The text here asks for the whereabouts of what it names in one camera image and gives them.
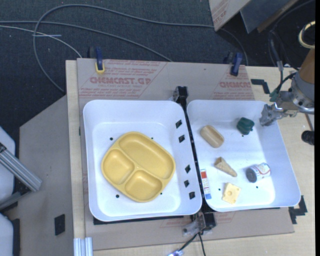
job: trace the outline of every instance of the white cable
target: white cable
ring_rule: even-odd
[[[4,25],[0,25],[0,27],[1,27],[1,28],[7,28],[7,29],[22,30],[22,31],[27,31],[27,32],[32,32],[32,33],[34,33],[34,30],[25,29],[25,28],[22,28],[22,27],[4,26]],[[52,39],[54,39],[54,40],[57,40],[57,41],[63,43],[64,45],[66,45],[66,46],[68,46],[70,49],[72,49],[80,58],[82,58],[81,54],[80,54],[75,48],[73,48],[70,44],[66,43],[65,41],[62,41],[62,40],[59,39],[59,38],[56,38],[55,36],[57,36],[57,35],[50,35],[50,34],[45,34],[45,33],[41,33],[41,32],[37,32],[37,34],[40,34],[40,35],[45,36],[45,37],[52,38]]]

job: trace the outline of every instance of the cardboard sheet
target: cardboard sheet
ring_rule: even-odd
[[[214,30],[218,31],[251,0],[209,0]]]
[[[93,249],[182,243],[183,226],[190,216],[156,220],[101,223],[94,222],[89,209],[88,174],[84,124],[84,105],[94,99],[171,100],[177,86],[188,89],[192,100],[254,100],[245,66],[237,77],[230,75],[228,64],[178,63],[136,60],[104,60],[104,74],[97,74],[94,59],[78,59],[79,116],[81,131],[82,175],[85,232],[92,237]],[[215,212],[214,232],[204,240],[292,233],[288,208]]]

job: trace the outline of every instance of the tin can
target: tin can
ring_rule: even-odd
[[[250,182],[255,183],[265,177],[269,177],[271,175],[271,171],[269,165],[263,162],[248,168],[245,175]]]

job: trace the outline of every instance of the wire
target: wire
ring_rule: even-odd
[[[297,72],[294,72],[294,73],[291,73],[289,74],[285,79],[283,79],[280,84],[276,87],[275,91],[276,93],[278,94],[281,90],[281,87],[282,85],[285,83],[285,81],[287,81],[288,79],[292,79],[295,75],[296,75]]]
[[[315,44],[307,44],[305,41],[304,41],[304,33],[312,26],[315,26],[316,25],[316,21],[312,21],[308,24],[306,24],[303,29],[301,29],[300,33],[299,33],[299,36],[298,36],[298,40],[299,40],[299,43],[300,45],[302,45],[303,47],[305,48],[308,48],[308,49],[315,49],[316,46]]]
[[[203,252],[203,256],[206,256],[206,252],[205,252],[205,246],[204,246],[204,242],[202,241],[202,237],[200,232],[198,233],[200,241],[201,241],[201,247],[202,247],[202,252]]]
[[[200,232],[199,232],[199,233],[196,233],[196,234],[195,234],[190,240],[188,240],[178,251],[182,251],[184,248],[186,248],[197,236],[199,236],[199,238],[200,238],[203,256],[206,256],[205,247],[204,247],[204,242],[203,242],[203,240],[202,240],[202,237],[201,237]]]
[[[270,57],[270,59],[271,59],[271,61],[272,61],[272,63],[273,63],[274,66],[277,66],[277,65],[275,64],[275,61],[273,60],[273,57],[272,57],[272,52],[275,51],[275,49],[273,49],[274,46],[272,46],[273,37],[275,37],[275,39],[277,39],[277,42],[279,43],[279,45],[280,45],[280,47],[281,47],[281,49],[282,49],[282,52],[283,52],[283,55],[284,55],[284,58],[285,58],[286,62],[287,62],[290,66],[293,67],[291,61],[290,61],[289,58],[288,58],[287,51],[286,51],[286,49],[285,49],[285,47],[284,47],[284,45],[283,45],[283,42],[282,42],[282,40],[280,39],[280,37],[278,36],[278,34],[277,34],[277,32],[276,32],[276,28],[277,28],[278,24],[279,24],[285,17],[287,17],[289,14],[291,14],[291,13],[293,13],[294,11],[296,11],[296,10],[298,10],[298,9],[300,9],[300,8],[302,8],[302,7],[310,4],[310,3],[312,3],[313,1],[315,1],[315,0],[306,1],[306,2],[304,2],[304,3],[302,3],[302,4],[298,5],[298,6],[296,6],[295,8],[289,10],[288,12],[286,12],[284,15],[282,15],[282,16],[275,22],[275,24],[273,25],[272,29],[269,31],[269,35],[268,35],[268,52],[269,52],[269,57]]]
[[[27,31],[27,32],[34,32],[33,30],[30,29],[26,29],[26,28],[22,28],[22,27],[16,27],[16,26],[4,26],[4,25],[0,25],[1,28],[7,28],[7,29],[16,29],[16,30],[21,30],[21,31]],[[45,37],[49,37],[52,38],[54,40],[57,40],[61,43],[63,43],[64,45],[66,45],[67,47],[69,47],[70,49],[72,49],[80,58],[82,58],[81,54],[75,49],[73,48],[70,44],[66,43],[65,41],[62,41],[59,38],[54,37],[53,35],[50,34],[45,34],[45,33],[41,33],[41,32],[37,32],[37,34],[43,35]]]
[[[45,74],[45,76],[52,82],[52,84],[57,87],[61,92],[65,92],[60,86],[58,86],[54,81],[53,79],[48,75],[48,73],[45,71],[44,67],[42,66],[41,62],[40,62],[40,59],[39,59],[39,56],[38,56],[38,52],[37,52],[37,44],[36,44],[36,35],[37,35],[37,32],[38,32],[38,28],[39,28],[39,25],[40,24],[56,24],[56,25],[61,25],[61,26],[68,26],[68,27],[73,27],[73,28],[78,28],[78,29],[83,29],[83,30],[87,30],[87,31],[91,31],[91,32],[95,32],[95,33],[99,33],[99,34],[103,34],[103,35],[106,35],[106,36],[111,36],[111,37],[114,37],[114,38],[117,38],[117,39],[120,39],[120,40],[124,40],[126,42],[129,42],[129,43],[132,43],[134,45],[137,45],[139,47],[142,47],[148,51],[151,51],[159,56],[161,56],[162,58],[166,59],[167,61],[170,61],[172,62],[171,59],[167,58],[166,56],[162,55],[161,53],[151,49],[151,48],[148,48],[142,44],[139,44],[137,42],[134,42],[132,40],[129,40],[129,39],[126,39],[126,38],[123,38],[121,36],[117,36],[117,35],[114,35],[114,34],[110,34],[110,33],[106,33],[106,32],[103,32],[103,31],[99,31],[99,30],[96,30],[96,29],[91,29],[91,28],[87,28],[87,27],[83,27],[83,26],[78,26],[78,25],[73,25],[73,24],[66,24],[66,23],[60,23],[60,22],[47,22],[47,21],[43,21],[43,19],[48,16],[49,14],[51,14],[52,12],[55,12],[59,9],[62,9],[62,8],[68,8],[68,7],[85,7],[85,8],[93,8],[93,9],[98,9],[98,10],[103,10],[103,11],[107,11],[107,12],[111,12],[111,13],[114,13],[114,14],[118,14],[118,15],[121,15],[121,16],[125,16],[125,17],[128,17],[128,18],[132,18],[132,19],[136,19],[136,20],[139,20],[139,21],[143,21],[143,22],[149,22],[149,23],[154,23],[154,24],[159,24],[159,25],[167,25],[167,26],[181,26],[181,27],[201,27],[201,28],[211,28],[211,29],[214,29],[215,27],[212,26],[212,25],[204,25],[204,24],[182,24],[182,23],[169,23],[169,22],[162,22],[162,21],[155,21],[155,20],[150,20],[150,19],[145,19],[145,18],[140,18],[140,17],[136,17],[136,16],[133,16],[133,15],[129,15],[129,14],[125,14],[125,13],[122,13],[122,12],[118,12],[118,11],[115,11],[115,10],[111,10],[111,9],[108,9],[108,8],[104,8],[104,7],[99,7],[99,6],[94,6],[94,5],[88,5],[88,4],[67,4],[67,5],[62,5],[62,6],[57,6],[55,8],[52,8],[50,9],[49,11],[47,11],[46,13],[44,13],[41,18],[38,20],[38,21],[0,21],[0,23],[36,23],[35,25],[35,28],[34,28],[34,31],[33,31],[33,34],[35,35],[33,37],[33,51],[34,51],[34,56],[36,58],[36,61],[38,63],[38,65],[40,66],[42,72]],[[243,53],[244,53],[244,56],[245,56],[245,59],[246,59],[246,64],[248,65],[248,57],[247,57],[247,53],[244,49],[244,47],[242,46],[242,44],[240,43],[240,41],[230,32],[228,32],[227,30],[222,30],[224,31],[225,33],[228,33],[230,36],[232,36],[237,42],[238,44],[240,45]]]

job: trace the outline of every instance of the hole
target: hole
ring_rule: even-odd
[[[196,193],[195,192],[190,192],[189,193],[189,198],[192,199],[192,198],[195,198],[196,197]]]
[[[185,169],[186,173],[189,173],[189,171],[191,170],[190,165],[188,164],[188,166],[184,169]]]
[[[181,120],[179,120],[178,122],[175,123],[175,127],[176,127],[177,129],[178,129],[178,127],[179,127],[180,125],[182,125],[182,121],[181,121]]]
[[[181,142],[183,142],[185,140],[185,136],[184,135],[181,135],[180,137],[179,137],[179,142],[181,143]]]
[[[190,184],[190,183],[189,183],[189,180],[186,180],[186,181],[184,182],[184,186],[185,186],[185,187],[188,187],[189,184]]]

